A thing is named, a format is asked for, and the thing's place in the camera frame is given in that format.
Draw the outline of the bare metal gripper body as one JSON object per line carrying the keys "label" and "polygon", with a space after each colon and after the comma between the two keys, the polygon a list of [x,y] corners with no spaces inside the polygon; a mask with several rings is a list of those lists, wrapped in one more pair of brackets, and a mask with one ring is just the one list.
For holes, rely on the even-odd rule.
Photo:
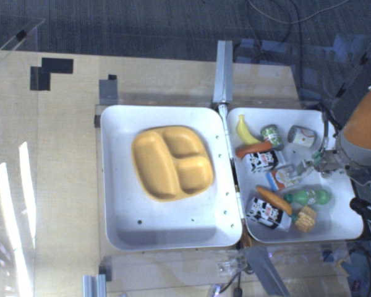
{"label": "bare metal gripper body", "polygon": [[339,150],[318,150],[312,155],[312,165],[321,177],[328,178],[335,171],[344,171],[348,162]]}

